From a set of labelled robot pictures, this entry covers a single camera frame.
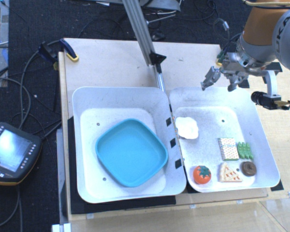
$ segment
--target red tomato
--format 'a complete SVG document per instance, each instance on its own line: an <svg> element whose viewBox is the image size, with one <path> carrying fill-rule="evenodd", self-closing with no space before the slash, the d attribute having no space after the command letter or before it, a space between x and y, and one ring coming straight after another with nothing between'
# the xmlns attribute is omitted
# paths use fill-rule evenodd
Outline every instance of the red tomato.
<svg viewBox="0 0 290 232"><path fill-rule="evenodd" d="M197 184L206 184L212 178L211 171L205 166L197 166L193 170L193 179Z"/></svg>

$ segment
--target blue plate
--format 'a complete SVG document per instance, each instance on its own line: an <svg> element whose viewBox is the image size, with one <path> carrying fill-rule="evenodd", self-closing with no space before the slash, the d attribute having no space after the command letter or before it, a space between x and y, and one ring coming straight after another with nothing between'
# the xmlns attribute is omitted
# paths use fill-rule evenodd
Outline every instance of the blue plate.
<svg viewBox="0 0 290 232"><path fill-rule="evenodd" d="M126 119L96 142L96 154L107 171L122 185L137 187L167 162L168 151L144 123Z"/></svg>

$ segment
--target table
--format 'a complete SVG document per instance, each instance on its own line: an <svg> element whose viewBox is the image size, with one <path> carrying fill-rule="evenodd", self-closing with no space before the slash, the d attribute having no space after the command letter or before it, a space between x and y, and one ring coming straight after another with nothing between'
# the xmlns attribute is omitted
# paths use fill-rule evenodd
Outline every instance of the table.
<svg viewBox="0 0 290 232"><path fill-rule="evenodd" d="M212 193L183 193L176 195L176 205L132 210L108 211L94 214L71 214L69 189L69 153L67 120L73 116L72 94L78 87L156 87L154 71L146 66L136 41L66 39L80 59L74 63L63 52L59 53L59 75L62 108L62 143L67 214L60 223L70 223L72 231L237 231L250 226L252 231L281 231L290 213L290 110L269 111L260 106L258 113L280 171L284 190L269 188ZM166 94L176 87L199 87L210 66L215 64L220 51L215 44L158 43L157 53L167 56L161 64ZM283 68L277 76L278 93L290 100L290 71ZM217 87L227 87L221 77ZM265 91L260 77L249 78L249 92Z"/></svg>

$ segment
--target pizza slice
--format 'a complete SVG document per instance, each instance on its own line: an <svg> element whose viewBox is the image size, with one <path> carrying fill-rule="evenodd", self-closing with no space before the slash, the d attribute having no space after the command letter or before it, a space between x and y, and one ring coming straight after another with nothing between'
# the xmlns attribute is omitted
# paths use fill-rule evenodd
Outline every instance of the pizza slice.
<svg viewBox="0 0 290 232"><path fill-rule="evenodd" d="M220 182L242 182L237 172L231 169L226 162L224 162L220 167L219 173Z"/></svg>

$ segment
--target robotic hand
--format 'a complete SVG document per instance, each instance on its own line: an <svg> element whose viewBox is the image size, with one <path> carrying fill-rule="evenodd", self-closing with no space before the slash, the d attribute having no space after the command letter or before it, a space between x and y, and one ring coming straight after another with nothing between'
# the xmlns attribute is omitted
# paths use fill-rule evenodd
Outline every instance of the robotic hand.
<svg viewBox="0 0 290 232"><path fill-rule="evenodd" d="M276 74L266 70L266 66L278 59L290 70L290 0L257 0L250 2L254 6L244 31L236 42L236 52L223 49L213 66L201 82L202 89L214 84L221 73L229 79L228 91L248 79L249 75L265 77L267 93L254 92L251 99L267 109L290 109L290 101L281 101L277 94Z"/></svg>

